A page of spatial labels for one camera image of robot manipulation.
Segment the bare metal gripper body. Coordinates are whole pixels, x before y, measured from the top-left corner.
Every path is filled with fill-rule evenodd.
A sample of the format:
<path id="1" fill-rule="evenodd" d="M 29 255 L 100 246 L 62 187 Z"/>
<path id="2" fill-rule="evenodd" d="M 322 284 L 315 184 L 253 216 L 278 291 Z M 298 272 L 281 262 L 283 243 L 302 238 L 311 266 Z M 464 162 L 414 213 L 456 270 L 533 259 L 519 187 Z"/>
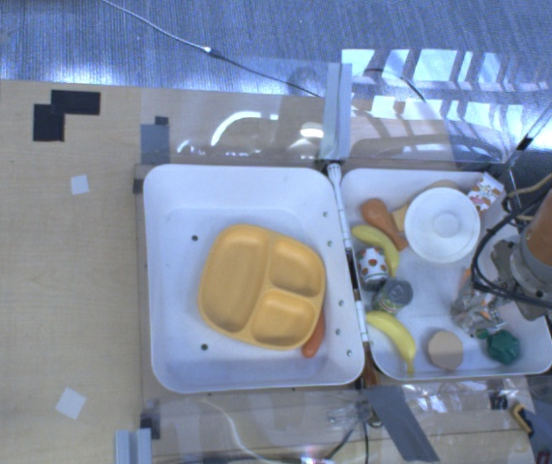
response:
<path id="1" fill-rule="evenodd" d="M 491 251 L 497 285 L 529 321 L 552 317 L 552 267 L 534 257 L 521 240 L 501 240 Z"/>

